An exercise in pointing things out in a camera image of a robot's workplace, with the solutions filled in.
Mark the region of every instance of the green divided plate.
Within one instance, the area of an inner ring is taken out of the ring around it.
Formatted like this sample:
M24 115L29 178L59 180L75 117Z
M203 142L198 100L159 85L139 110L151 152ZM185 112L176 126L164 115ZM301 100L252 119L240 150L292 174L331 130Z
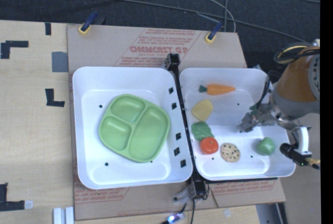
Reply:
M155 104L133 95L115 97L99 124L103 144L136 162L152 161L170 130L168 114Z

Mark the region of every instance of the white tray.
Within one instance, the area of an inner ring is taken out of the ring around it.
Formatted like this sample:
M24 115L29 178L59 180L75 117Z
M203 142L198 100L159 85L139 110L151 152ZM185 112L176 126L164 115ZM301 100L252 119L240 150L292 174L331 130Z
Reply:
M212 181L260 179L290 176L295 170L295 163L279 151L282 143L289 143L286 131L278 125L255 127L253 131L240 133L237 125L250 106L260 99L266 74L258 69L228 68L188 68L181 72L180 82L188 128L198 122L192 113L193 106L203 99L213 103L213 112L205 121L219 143L235 144L241 152L237 163L222 159L220 150L215 154L204 155L200 151L199 141L190 134L195 163L199 174ZM235 91L223 95L211 96L200 93L199 86L224 84L234 86ZM263 156L255 150L256 144L264 137L271 137L276 149L270 156Z
M174 78L162 68L82 67L73 75L76 154L80 181L90 189L186 181L193 172ZM163 108L171 127L159 155L137 163L108 149L98 126L116 96L130 94Z

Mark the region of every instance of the cardboard box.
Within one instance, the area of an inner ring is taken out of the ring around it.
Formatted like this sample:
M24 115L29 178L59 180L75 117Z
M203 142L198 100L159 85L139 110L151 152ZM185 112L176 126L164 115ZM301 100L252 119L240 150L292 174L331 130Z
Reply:
M185 68L246 68L236 33L217 33L212 43L209 31L107 27L93 25L86 35L79 25L67 26L75 219L96 219L163 212L178 212L182 204L174 194L186 182L144 187L91 190L78 179L73 115L72 76L84 66L162 67L167 54L178 53L180 71ZM196 209L253 205L285 201L279 179L210 184L207 200Z

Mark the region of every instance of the red tomato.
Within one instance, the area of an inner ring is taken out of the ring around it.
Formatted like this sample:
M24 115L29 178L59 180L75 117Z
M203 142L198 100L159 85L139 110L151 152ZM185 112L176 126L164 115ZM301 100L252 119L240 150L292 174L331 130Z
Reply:
M200 149L205 155L213 154L218 151L219 143L214 137L206 137L200 141Z

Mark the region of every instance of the toy carrot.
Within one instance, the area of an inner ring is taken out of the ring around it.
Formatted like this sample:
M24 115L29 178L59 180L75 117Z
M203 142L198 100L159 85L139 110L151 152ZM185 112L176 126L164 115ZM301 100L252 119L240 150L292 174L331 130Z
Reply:
M220 95L228 92L235 91L236 88L233 86L210 84L207 87L200 85L199 92L207 92L208 95Z

